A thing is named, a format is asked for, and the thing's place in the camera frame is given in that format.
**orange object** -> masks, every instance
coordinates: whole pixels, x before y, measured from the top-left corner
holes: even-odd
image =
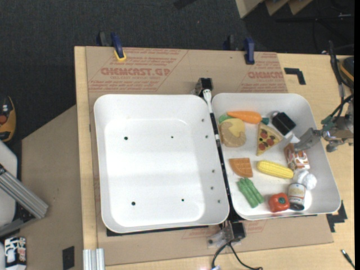
[[[249,158],[230,158],[231,169],[239,176],[252,177],[253,170]]]
[[[257,113],[255,111],[233,111],[233,112],[227,112],[227,115],[234,118],[239,118],[242,121],[251,124],[258,124],[263,119],[260,113]]]
[[[274,194],[269,199],[269,206],[271,212],[285,211],[290,208],[290,202],[287,198],[287,194],[279,193]]]

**pizza slice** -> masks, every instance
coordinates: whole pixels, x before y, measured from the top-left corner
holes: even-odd
[[[256,155],[260,156],[262,153],[278,144],[282,138],[282,135],[274,128],[271,128],[264,123],[259,123]]]

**toy corn cob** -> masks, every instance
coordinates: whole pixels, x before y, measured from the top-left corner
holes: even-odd
[[[252,181],[248,178],[241,178],[237,182],[240,192],[245,196],[251,208],[255,208],[260,203],[264,202],[264,197],[255,188]]]
[[[291,179],[294,176],[290,168],[272,161],[261,160],[256,164],[256,168],[262,173],[279,178]]]

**toy carrot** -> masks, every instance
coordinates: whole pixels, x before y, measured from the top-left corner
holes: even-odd
[[[255,111],[231,111],[227,112],[227,115],[251,124],[258,124],[263,119],[260,113]]]

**toy can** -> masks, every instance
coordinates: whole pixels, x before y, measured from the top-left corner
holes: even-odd
[[[290,209],[296,211],[304,210],[305,192],[305,186],[300,183],[292,183],[289,185],[287,197],[289,198]]]

